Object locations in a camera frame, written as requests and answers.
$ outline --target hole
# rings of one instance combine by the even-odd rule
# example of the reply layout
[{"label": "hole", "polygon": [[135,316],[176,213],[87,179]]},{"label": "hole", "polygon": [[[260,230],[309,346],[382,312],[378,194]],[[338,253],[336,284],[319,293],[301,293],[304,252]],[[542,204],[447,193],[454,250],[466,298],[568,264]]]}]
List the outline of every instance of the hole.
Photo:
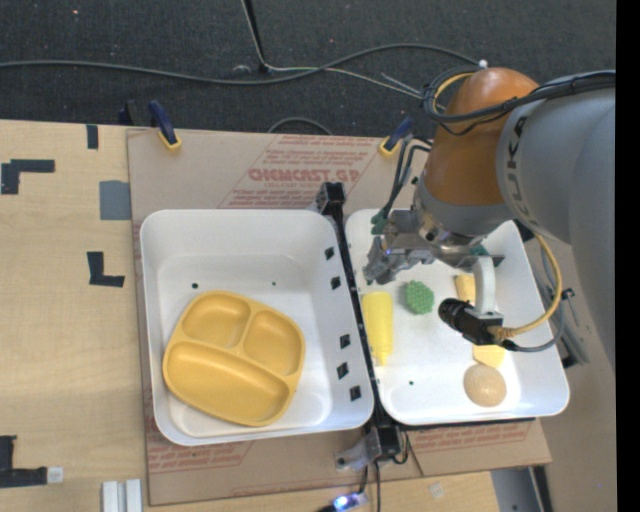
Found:
[{"label": "hole", "polygon": [[347,373],[349,373],[349,366],[347,363],[342,363],[336,368],[336,371],[338,372],[338,380],[342,379]]},{"label": "hole", "polygon": [[362,396],[362,392],[360,391],[360,386],[353,386],[349,390],[349,394],[351,395],[351,401],[357,400]]}]

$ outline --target black carpet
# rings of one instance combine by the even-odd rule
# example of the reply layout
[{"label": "black carpet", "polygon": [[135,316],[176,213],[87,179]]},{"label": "black carpet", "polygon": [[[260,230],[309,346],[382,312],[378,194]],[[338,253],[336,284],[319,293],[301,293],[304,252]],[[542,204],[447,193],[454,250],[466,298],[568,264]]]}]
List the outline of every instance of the black carpet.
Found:
[{"label": "black carpet", "polygon": [[[264,59],[272,67],[315,67],[394,43],[441,50],[390,49],[342,66],[388,85],[420,90],[454,66],[486,59],[543,83],[616,67],[614,0],[254,0]],[[339,135],[384,136],[405,115],[417,131],[432,126],[413,95],[353,76],[323,72],[280,84],[260,71],[240,0],[102,2],[0,0],[0,119],[117,124],[128,104],[148,125],[158,100],[175,125],[268,131],[289,117],[310,118]],[[47,65],[3,67],[36,59],[97,61],[259,86],[196,83],[138,72]],[[280,131],[316,133],[289,123]]]}]

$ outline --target blue light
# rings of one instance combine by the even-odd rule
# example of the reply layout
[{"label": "blue light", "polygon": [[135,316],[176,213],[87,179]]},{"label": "blue light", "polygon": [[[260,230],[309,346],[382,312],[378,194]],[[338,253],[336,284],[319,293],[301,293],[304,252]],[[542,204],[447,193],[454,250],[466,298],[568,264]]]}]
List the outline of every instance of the blue light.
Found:
[{"label": "blue light", "polygon": [[343,510],[343,507],[349,504],[349,498],[346,496],[340,496],[333,501],[333,506],[337,510]]}]

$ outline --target yellow plate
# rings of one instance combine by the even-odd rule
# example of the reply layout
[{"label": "yellow plate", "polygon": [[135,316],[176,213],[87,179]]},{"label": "yellow plate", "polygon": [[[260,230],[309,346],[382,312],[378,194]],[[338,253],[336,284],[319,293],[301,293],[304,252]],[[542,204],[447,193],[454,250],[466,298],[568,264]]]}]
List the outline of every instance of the yellow plate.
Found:
[{"label": "yellow plate", "polygon": [[162,361],[171,392],[227,421],[260,427],[287,410],[304,361],[304,336],[288,316],[226,291],[184,310]]}]

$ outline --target white bin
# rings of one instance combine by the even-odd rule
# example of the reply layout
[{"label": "white bin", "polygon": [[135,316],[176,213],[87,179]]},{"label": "white bin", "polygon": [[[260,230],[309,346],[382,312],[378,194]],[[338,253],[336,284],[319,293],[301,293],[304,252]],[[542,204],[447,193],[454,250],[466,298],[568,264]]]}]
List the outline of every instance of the white bin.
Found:
[{"label": "white bin", "polygon": [[[202,445],[357,428],[373,411],[358,326],[333,225],[306,210],[163,210],[140,233],[153,407],[169,440]],[[175,398],[164,350],[188,303],[226,290],[300,327],[306,355],[296,394],[271,425],[246,427]]]},{"label": "white bin", "polygon": [[[569,387],[555,347],[535,353],[507,352],[499,368],[507,385],[507,395],[500,405],[481,407],[469,399],[463,377],[476,364],[473,345],[440,320],[437,312],[444,299],[457,297],[454,277],[461,271],[436,261],[404,270],[386,285],[368,285],[362,268],[373,241],[371,217],[376,213],[377,210],[360,210],[351,215],[346,236],[360,297],[384,290],[394,299],[394,350],[385,366],[374,367],[380,401],[389,415],[400,423],[415,426],[560,413],[569,400]],[[489,253],[505,256],[495,272],[496,309],[504,315],[505,325],[524,325],[538,318],[544,309],[515,224],[504,223],[483,245]],[[416,315],[404,306],[404,287],[411,280],[433,290],[433,312]],[[513,341],[537,346],[551,337],[551,329],[545,322]]]}]

